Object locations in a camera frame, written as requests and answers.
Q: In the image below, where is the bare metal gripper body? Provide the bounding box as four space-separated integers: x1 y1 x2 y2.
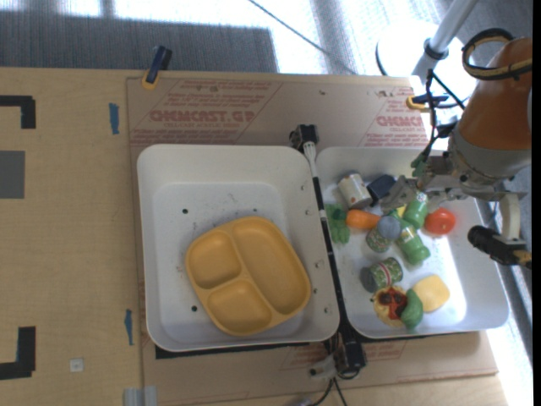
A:
416 152 508 202

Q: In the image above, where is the dark blue box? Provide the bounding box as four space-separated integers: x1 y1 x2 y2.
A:
366 173 397 205

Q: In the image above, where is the small green bottle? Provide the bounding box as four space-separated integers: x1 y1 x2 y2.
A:
402 190 429 230

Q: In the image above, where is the red tomato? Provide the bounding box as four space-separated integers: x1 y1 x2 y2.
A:
423 206 457 235

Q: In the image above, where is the green can with grey lid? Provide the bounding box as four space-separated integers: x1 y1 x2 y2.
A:
364 215 402 254

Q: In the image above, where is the orange carrot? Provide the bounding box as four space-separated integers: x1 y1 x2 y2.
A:
346 208 382 231

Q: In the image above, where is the white can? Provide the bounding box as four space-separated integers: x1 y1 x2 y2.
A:
337 172 374 211

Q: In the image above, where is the large green bottle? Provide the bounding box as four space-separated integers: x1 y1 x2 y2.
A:
387 209 432 266

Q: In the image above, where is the green can with red stripe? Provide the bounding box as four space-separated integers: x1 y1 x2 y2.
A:
359 256 404 294

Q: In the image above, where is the thin black and white rod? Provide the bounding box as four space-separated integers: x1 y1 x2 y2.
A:
303 141 352 343

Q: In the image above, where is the white plastic tray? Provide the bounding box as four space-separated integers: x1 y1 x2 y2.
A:
314 145 511 340
135 143 342 353

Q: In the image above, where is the pizza slice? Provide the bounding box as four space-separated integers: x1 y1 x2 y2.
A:
372 285 409 329

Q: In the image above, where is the green pepper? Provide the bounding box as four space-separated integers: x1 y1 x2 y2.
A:
399 288 425 330

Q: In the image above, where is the yellow divided plate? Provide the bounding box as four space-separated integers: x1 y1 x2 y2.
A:
184 215 313 338

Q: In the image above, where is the brown cardboard board red print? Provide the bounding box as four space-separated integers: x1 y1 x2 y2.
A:
126 73 500 392

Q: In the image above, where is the black cylinder on white bracket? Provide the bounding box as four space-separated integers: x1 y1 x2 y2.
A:
467 192 533 270

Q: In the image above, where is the black block with thin wires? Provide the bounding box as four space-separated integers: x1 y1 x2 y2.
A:
322 335 368 381
288 123 319 148

